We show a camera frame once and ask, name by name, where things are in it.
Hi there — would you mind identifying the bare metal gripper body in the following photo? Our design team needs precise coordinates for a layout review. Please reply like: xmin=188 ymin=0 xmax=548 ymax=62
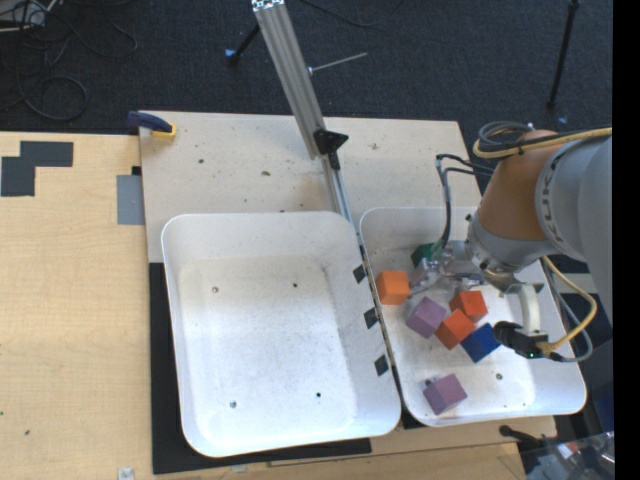
xmin=433 ymin=240 xmax=524 ymax=292

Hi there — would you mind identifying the black cylinder on white bracket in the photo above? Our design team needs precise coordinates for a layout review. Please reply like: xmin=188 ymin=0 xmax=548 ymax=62
xmin=493 ymin=281 xmax=552 ymax=361

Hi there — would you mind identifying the green cube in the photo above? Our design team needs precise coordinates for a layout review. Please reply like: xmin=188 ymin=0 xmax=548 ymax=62
xmin=410 ymin=242 xmax=442 ymax=269

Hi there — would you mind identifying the blue cube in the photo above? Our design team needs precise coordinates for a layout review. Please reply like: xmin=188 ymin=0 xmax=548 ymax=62
xmin=459 ymin=322 xmax=502 ymax=364

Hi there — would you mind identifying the purple cube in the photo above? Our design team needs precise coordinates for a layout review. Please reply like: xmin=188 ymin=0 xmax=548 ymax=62
xmin=404 ymin=295 xmax=448 ymax=340
xmin=422 ymin=372 xmax=469 ymax=417

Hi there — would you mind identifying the orange cube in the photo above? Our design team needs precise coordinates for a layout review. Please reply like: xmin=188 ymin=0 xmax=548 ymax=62
xmin=374 ymin=270 xmax=412 ymax=307
xmin=433 ymin=308 xmax=477 ymax=351
xmin=448 ymin=290 xmax=489 ymax=324

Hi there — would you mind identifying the white plastic tray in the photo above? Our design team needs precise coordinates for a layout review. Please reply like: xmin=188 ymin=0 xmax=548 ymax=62
xmin=358 ymin=205 xmax=588 ymax=428
xmin=160 ymin=210 xmax=403 ymax=459

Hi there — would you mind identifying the pale wood board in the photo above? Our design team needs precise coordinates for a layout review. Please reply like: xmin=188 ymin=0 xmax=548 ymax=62
xmin=138 ymin=111 xmax=485 ymax=265

